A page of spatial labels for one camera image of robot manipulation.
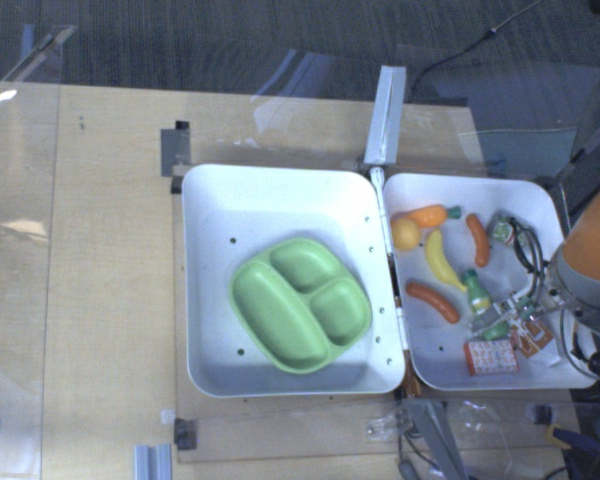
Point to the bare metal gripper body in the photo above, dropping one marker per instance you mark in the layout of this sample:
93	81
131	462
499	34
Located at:
537	304

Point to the orange and white carton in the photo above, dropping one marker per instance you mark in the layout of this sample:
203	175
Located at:
490	358

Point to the yellow banana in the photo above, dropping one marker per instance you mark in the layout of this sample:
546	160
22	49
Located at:
437	258

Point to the orange and white packet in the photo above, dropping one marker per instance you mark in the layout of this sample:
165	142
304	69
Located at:
532	340

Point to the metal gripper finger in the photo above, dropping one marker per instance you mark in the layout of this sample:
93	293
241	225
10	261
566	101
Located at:
512	300
486	321

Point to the yellow orange fruit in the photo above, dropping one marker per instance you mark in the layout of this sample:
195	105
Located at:
405	235

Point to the orange sausage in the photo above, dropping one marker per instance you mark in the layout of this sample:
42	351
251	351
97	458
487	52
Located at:
480	243
435	302

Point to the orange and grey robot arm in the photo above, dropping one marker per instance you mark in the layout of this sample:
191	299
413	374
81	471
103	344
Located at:
592	233

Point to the green divided plate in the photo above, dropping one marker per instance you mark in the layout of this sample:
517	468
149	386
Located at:
280	313

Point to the green and white carton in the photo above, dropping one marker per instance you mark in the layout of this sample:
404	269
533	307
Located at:
502	230

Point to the green bottle with yellow label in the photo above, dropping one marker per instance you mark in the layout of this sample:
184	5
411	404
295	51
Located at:
477	295

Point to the orange carrot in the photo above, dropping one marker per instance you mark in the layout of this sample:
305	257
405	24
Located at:
427	215

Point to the white plastic tray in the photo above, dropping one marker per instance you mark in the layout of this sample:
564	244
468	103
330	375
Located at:
432	360
210	193

